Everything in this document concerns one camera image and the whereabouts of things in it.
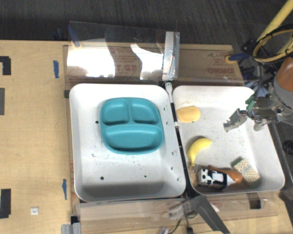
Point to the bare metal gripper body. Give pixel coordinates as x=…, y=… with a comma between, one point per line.
x=263, y=111

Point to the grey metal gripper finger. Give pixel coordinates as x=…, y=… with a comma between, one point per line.
x=259, y=126
x=235, y=119

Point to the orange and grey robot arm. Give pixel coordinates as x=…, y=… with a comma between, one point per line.
x=286, y=74

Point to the white plastic tray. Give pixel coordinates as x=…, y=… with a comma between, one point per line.
x=234, y=145
x=127, y=174

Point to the yellow bread roll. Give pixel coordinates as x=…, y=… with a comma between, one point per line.
x=188, y=114

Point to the yellow banana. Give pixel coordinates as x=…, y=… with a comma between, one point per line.
x=196, y=147

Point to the brown sausage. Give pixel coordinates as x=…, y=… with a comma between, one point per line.
x=232, y=175

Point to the black and white carton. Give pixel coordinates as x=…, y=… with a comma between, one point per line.
x=213, y=178

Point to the blue divided plate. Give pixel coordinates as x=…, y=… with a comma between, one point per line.
x=133, y=135

